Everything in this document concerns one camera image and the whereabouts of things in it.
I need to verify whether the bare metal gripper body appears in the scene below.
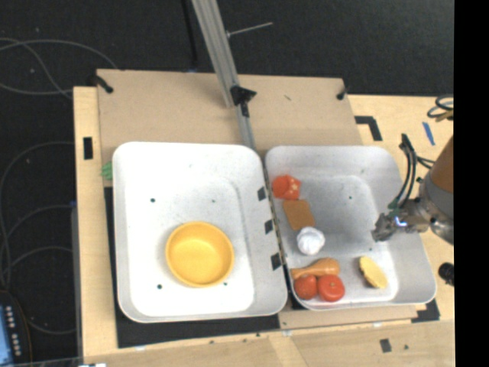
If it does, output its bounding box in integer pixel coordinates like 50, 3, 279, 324
395, 198, 455, 246

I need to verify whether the white plastic tray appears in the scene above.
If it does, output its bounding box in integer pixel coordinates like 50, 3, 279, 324
264, 145, 438, 312
112, 141, 289, 324

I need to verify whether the orange-brown toy chicken drumstick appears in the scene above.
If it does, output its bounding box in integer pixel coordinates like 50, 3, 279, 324
290, 257, 341, 281

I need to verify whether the white toy garlic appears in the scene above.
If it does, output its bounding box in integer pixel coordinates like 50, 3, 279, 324
296, 226, 326, 256

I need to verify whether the red toy tomato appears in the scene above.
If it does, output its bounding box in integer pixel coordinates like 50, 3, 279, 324
293, 274, 319, 301
317, 274, 346, 304

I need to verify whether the brown toy bread slice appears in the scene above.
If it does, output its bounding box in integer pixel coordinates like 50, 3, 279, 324
282, 199, 316, 232

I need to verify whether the red toy pepper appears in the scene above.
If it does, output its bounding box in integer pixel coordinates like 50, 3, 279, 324
271, 174, 303, 201

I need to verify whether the yellow bowl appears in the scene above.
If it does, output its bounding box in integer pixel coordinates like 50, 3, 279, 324
164, 221, 235, 288

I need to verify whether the brown cardboard board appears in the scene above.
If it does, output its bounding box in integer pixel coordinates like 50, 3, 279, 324
95, 68, 419, 330

